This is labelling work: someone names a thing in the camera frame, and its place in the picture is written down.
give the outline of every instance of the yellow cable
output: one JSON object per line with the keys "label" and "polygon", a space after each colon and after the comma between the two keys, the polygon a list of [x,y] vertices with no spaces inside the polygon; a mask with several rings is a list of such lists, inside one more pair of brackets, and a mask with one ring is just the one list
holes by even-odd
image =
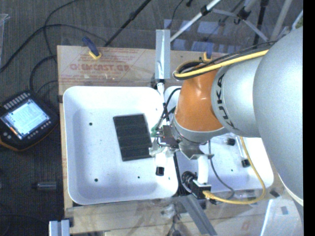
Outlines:
{"label": "yellow cable", "polygon": [[218,200],[218,201],[221,201],[224,203],[235,204],[235,205],[249,205],[249,204],[253,204],[253,203],[256,203],[256,202],[262,200],[264,198],[264,196],[266,195],[266,186],[265,186],[263,180],[261,179],[258,171],[256,170],[256,168],[254,167],[254,165],[252,163],[250,155],[249,155],[247,148],[245,146],[243,137],[240,137],[240,138],[241,138],[241,143],[242,143],[242,146],[244,148],[245,154],[246,154],[246,156],[247,156],[247,158],[251,164],[251,167],[254,170],[256,176],[258,177],[259,182],[261,183],[262,193],[261,193],[260,197],[253,199],[253,200],[248,200],[248,201],[228,200],[228,199],[219,198],[219,197],[215,196],[213,193],[211,193],[210,191],[203,191],[202,193],[205,195],[206,199],[215,199],[215,200]]}
{"label": "yellow cable", "polygon": [[257,53],[253,53],[253,54],[248,54],[248,55],[241,56],[241,57],[238,57],[238,58],[235,58],[235,59],[223,61],[223,62],[218,63],[218,64],[212,64],[212,65],[206,66],[204,68],[201,68],[201,69],[198,69],[198,70],[195,70],[195,71],[191,71],[191,72],[187,72],[187,73],[179,73],[178,72],[178,70],[183,66],[183,64],[181,64],[180,66],[178,66],[175,69],[173,74],[176,77],[179,77],[179,78],[184,78],[184,77],[189,77],[189,76],[193,76],[193,75],[198,75],[198,74],[201,74],[201,73],[210,72],[212,70],[219,69],[219,68],[221,68],[223,66],[231,65],[231,64],[234,64],[234,63],[237,63],[237,62],[248,60],[248,59],[257,58],[257,57],[265,55],[267,52],[268,52],[268,50],[257,52]]}

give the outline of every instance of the blue clamp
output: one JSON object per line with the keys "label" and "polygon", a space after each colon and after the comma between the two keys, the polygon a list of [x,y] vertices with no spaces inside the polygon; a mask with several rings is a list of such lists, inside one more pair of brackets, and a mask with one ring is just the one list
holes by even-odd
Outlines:
{"label": "blue clamp", "polygon": [[84,44],[86,44],[88,46],[88,48],[90,49],[89,54],[96,60],[98,60],[102,54],[98,51],[98,49],[96,48],[95,44],[88,38],[88,37],[83,37],[82,41]]}

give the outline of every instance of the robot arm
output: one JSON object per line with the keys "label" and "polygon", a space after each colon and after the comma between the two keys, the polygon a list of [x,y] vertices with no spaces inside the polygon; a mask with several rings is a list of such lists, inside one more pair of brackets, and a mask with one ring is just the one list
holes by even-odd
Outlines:
{"label": "robot arm", "polygon": [[302,72],[299,28],[264,56],[185,80],[171,126],[186,155],[227,132],[261,137],[303,220]]}

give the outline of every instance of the dark floor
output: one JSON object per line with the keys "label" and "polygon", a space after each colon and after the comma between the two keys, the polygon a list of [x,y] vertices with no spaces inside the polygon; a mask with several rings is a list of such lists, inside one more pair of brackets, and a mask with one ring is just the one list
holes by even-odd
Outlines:
{"label": "dark floor", "polygon": [[[82,45],[80,43],[82,31],[69,25],[89,29],[108,40],[112,33],[129,18],[130,13],[136,11],[145,0],[79,0],[73,2],[56,11],[48,22],[48,25],[54,25],[46,28],[52,53],[49,52],[45,43],[43,29],[28,41],[28,37],[45,24],[46,18],[52,11],[70,1],[73,0],[0,0],[0,13],[10,16],[4,27],[1,67],[5,69],[0,73],[0,102],[17,92],[30,88],[31,70],[43,58],[56,54],[56,45],[68,43]],[[154,36],[156,29],[163,29],[168,24],[180,1],[152,0],[123,32],[128,34],[131,30],[136,30],[141,33],[143,30],[143,36],[147,32],[153,33]],[[177,27],[183,21],[191,20],[199,13],[202,6],[212,0],[193,0],[190,7],[185,5],[187,1],[184,0],[176,10],[171,26],[172,33],[177,31]],[[225,11],[235,9],[235,12],[238,12],[242,4],[237,8],[235,5],[239,1],[222,0],[215,8]],[[284,0],[270,0],[266,7],[262,31],[267,37],[270,37],[283,3]],[[293,0],[283,27],[290,28],[302,9],[303,0]],[[257,23],[259,11],[258,2],[248,17],[248,20],[254,25]],[[215,30],[218,22],[224,19],[225,16],[209,13],[191,28],[189,35],[198,37],[201,42],[210,42],[215,39],[211,35],[212,30]],[[206,31],[199,34],[198,29],[201,25]],[[236,25],[233,23],[233,19],[228,18],[226,32],[230,41],[228,45],[234,47],[252,45],[254,32],[242,23]],[[122,34],[117,37],[109,46],[123,46],[123,36]],[[173,43],[173,49],[194,50],[195,46],[187,46],[185,35],[179,37],[178,40]],[[106,43],[96,37],[95,42],[97,45]],[[154,48],[154,41],[142,40],[140,42],[137,38],[131,38],[128,43],[123,44],[131,47]],[[217,49],[217,51],[229,50],[224,47]],[[38,91],[42,85],[56,80],[57,77],[56,63],[53,59],[47,60],[36,68],[33,89]],[[38,96],[56,113],[58,112],[57,95],[56,82],[47,84],[38,93]],[[0,236],[42,236],[48,232],[46,224],[49,221],[63,218],[59,128],[58,126],[44,141],[24,152],[13,152],[0,148]],[[50,192],[31,189],[32,183],[42,181],[56,182],[57,189]]]}

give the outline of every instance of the white tray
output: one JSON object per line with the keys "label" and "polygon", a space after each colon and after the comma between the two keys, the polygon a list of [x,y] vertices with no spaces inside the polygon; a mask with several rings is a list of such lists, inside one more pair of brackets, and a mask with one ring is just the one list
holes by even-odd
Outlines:
{"label": "white tray", "polygon": [[173,158],[156,176],[154,158],[122,161],[113,117],[144,114],[149,130],[162,111],[146,87],[72,87],[63,95],[68,191],[80,205],[166,198],[178,188]]}

